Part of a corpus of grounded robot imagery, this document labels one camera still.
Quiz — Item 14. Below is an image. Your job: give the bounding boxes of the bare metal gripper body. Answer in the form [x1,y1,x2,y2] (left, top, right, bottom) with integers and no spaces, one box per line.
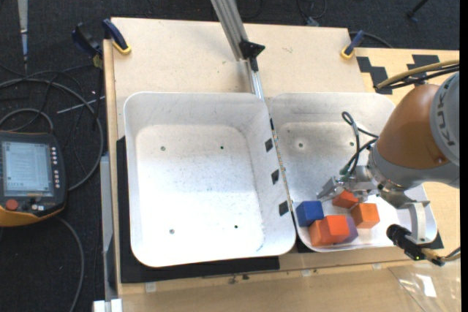
[341,165,407,208]

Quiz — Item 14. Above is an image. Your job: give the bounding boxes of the thin black and white rod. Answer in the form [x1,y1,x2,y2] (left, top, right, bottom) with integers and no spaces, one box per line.
[250,69,295,211]

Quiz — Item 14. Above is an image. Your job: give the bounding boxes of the white plastic tray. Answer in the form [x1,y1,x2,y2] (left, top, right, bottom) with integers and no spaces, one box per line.
[123,91,297,268]
[269,91,439,254]

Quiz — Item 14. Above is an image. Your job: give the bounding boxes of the pale wood board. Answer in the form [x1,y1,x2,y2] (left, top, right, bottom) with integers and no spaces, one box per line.
[109,16,418,295]

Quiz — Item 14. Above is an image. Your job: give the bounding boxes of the purple cube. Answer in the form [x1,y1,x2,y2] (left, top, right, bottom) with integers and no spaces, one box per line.
[343,217,360,244]

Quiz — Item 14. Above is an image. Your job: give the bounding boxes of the black cylinder on white bracket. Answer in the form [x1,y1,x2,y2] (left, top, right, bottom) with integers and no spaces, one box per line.
[386,200,429,261]

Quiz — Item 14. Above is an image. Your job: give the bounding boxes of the large orange cube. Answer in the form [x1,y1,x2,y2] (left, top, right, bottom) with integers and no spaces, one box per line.
[309,214,351,248]

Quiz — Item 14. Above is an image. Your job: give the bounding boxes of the blue cube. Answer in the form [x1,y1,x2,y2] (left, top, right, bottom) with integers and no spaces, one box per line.
[295,199,325,228]

